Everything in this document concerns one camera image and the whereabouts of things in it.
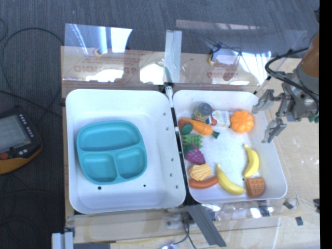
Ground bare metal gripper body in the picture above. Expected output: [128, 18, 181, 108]
[275, 83, 320, 123]

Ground orange pumpkin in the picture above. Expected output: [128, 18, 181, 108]
[230, 109, 255, 134]

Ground yellow banana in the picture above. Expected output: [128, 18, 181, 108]
[216, 163, 247, 196]
[242, 143, 260, 178]

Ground white and red carton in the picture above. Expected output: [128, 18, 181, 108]
[209, 109, 231, 128]

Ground white plastic tray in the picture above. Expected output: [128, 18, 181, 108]
[172, 89, 288, 204]
[65, 88, 187, 214]

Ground brown waffle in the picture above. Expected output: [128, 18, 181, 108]
[245, 176, 266, 198]

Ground green jar with grey lid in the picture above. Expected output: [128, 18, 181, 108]
[191, 102, 213, 123]

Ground orange carrot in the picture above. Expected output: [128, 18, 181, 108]
[181, 117, 220, 140]

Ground green asparagus bundle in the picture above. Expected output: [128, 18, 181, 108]
[182, 134, 204, 149]

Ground red strawberry with green leaves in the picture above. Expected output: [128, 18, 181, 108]
[178, 119, 194, 136]

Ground purple grapes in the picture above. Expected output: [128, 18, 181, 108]
[183, 143, 206, 165]

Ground yellow crinkled chips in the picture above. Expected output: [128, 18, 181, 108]
[188, 162, 213, 182]

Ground orange sausage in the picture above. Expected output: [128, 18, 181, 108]
[188, 176, 219, 190]

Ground brown cardboard board red print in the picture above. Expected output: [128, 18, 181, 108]
[60, 45, 296, 244]

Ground blue divided plate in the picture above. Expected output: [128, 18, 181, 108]
[76, 120, 148, 185]

